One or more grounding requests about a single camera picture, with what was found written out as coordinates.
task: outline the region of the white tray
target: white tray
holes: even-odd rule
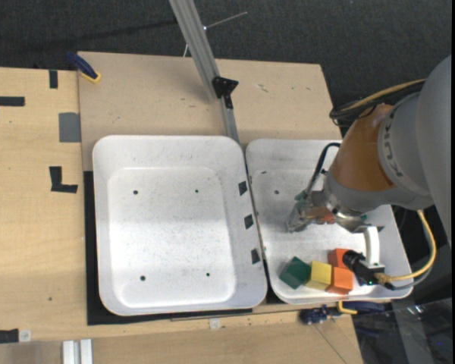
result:
[[[264,299],[245,161],[232,139],[107,136],[93,173],[99,295],[111,312],[247,309]]]
[[[286,229],[285,221],[295,203],[295,195],[306,188],[320,153],[331,141],[262,139],[252,141],[246,148],[246,163],[273,291],[284,302],[297,305],[340,299],[388,300],[405,297],[411,288],[392,291],[380,285],[360,286],[355,278],[354,288],[348,296],[303,285],[294,290],[279,278],[284,266],[294,256],[307,263],[312,260],[327,262],[328,252],[335,248],[353,249],[366,255],[363,234],[351,234],[336,224],[309,225],[304,231],[292,234]],[[328,150],[325,169],[329,169],[336,152],[336,149]],[[379,242],[380,260],[386,266],[386,272],[389,275],[409,274],[410,264],[391,207],[381,206],[368,213],[367,222],[384,226]]]

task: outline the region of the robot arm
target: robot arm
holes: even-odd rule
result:
[[[435,204],[451,244],[451,56],[395,106],[363,112],[347,131],[321,191],[314,174],[288,218],[290,232],[337,223],[349,231],[381,205]]]

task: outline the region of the yellow cube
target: yellow cube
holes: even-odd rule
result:
[[[312,268],[305,285],[317,290],[325,290],[331,283],[332,266],[330,264],[314,260],[310,263],[310,267]]]

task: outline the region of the empty white tray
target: empty white tray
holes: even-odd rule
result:
[[[267,282],[240,146],[107,136],[93,150],[99,295],[118,315],[247,309]]]
[[[391,291],[381,285],[360,286],[355,278],[354,288],[348,296],[303,285],[294,290],[279,278],[284,266],[294,256],[306,263],[312,260],[328,262],[327,254],[335,248],[353,249],[366,255],[364,235],[351,234],[337,224],[312,224],[301,232],[287,231],[285,221],[295,203],[294,197],[306,188],[323,148],[330,142],[332,140],[261,139],[252,141],[246,148],[246,163],[252,179],[253,199],[273,291],[284,302],[297,305],[405,297],[411,288]],[[336,149],[327,151],[325,169],[329,169],[336,152]],[[322,188],[322,178],[315,190]],[[386,266],[386,272],[389,275],[409,274],[410,264],[391,207],[381,206],[367,215],[367,222],[384,227],[379,242],[380,260]],[[411,281],[402,281],[399,285]]]

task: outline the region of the dark background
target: dark background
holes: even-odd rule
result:
[[[334,105],[425,78],[452,52],[452,0],[194,0],[216,58],[320,64]],[[184,53],[168,0],[0,0],[0,66],[70,69],[67,51]],[[438,247],[446,243],[428,209]],[[410,262],[428,255],[418,218],[398,209]],[[431,277],[418,301],[451,297]]]

